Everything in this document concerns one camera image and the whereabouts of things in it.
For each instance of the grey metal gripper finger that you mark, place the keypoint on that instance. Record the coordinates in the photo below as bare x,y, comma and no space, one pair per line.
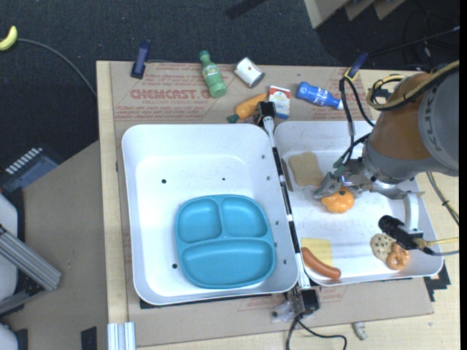
328,186
357,191

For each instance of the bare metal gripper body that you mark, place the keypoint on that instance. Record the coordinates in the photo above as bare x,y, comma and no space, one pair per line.
359,175

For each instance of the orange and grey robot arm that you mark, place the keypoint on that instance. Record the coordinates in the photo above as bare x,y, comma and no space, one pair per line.
405,133

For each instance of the orange pumpkin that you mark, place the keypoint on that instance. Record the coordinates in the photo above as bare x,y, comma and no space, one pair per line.
337,202

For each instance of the tan bread slice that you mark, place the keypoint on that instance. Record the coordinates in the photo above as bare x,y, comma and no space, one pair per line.
304,168

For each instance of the white plastic tray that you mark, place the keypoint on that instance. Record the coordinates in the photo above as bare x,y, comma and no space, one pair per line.
157,232
357,228

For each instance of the thin black and white rod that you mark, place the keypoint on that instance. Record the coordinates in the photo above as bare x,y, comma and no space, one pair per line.
288,202

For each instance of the chocolate chip biscuit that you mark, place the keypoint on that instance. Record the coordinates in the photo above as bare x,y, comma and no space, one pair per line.
379,246

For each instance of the yellow cheese slice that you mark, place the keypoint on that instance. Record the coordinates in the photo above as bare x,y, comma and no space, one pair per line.
321,248

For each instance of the brown pretzel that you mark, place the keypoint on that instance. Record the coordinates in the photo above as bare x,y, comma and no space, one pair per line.
397,259

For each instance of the orange sausage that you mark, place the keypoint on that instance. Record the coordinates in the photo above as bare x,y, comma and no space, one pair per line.
321,266

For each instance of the blue bottle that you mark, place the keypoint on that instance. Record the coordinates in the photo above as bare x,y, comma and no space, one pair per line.
313,93

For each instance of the white and orange carton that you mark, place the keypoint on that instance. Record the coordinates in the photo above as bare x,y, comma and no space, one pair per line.
280,102

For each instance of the orange carrot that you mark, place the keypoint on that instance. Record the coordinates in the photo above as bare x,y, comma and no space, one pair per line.
250,106

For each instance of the blue divided plate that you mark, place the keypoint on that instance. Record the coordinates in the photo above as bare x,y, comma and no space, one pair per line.
226,257

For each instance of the white can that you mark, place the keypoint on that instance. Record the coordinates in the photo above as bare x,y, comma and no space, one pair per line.
248,71

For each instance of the green bottle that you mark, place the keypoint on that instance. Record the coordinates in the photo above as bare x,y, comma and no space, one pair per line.
212,77

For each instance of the brown cardboard board red print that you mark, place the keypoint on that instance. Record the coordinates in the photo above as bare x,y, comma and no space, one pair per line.
175,100

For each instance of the yellow banana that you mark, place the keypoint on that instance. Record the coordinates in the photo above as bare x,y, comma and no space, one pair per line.
10,38

